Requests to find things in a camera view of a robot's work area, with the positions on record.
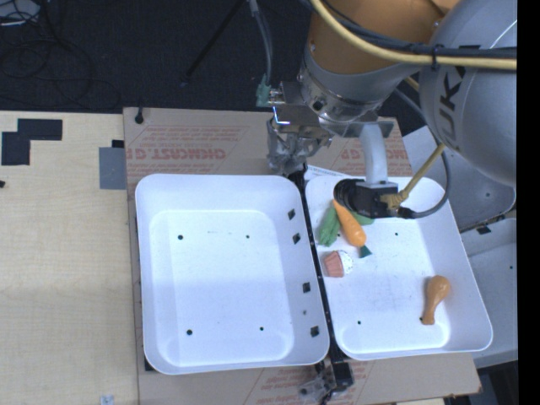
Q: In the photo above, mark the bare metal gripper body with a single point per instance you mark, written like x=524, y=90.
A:
x=301, y=114

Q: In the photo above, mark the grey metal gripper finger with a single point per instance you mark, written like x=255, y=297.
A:
x=301, y=152
x=278, y=156

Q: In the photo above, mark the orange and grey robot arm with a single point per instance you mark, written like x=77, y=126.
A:
x=371, y=19

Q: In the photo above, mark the green toy leaf vegetable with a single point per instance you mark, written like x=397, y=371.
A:
x=329, y=228

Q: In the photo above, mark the brown cardboard board red print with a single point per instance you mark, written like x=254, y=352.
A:
x=190, y=146

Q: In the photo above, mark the orange toy carrot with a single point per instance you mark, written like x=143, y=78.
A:
x=352, y=226

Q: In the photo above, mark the pink and white toy cupcake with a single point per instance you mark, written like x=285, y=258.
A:
x=335, y=264

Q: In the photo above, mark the white plastic tray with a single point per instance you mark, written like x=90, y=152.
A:
x=392, y=285
x=219, y=285

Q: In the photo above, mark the tan toy chicken drumstick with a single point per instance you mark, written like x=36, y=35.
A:
x=435, y=295

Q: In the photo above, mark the black cylinder on white bracket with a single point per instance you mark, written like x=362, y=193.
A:
x=373, y=198

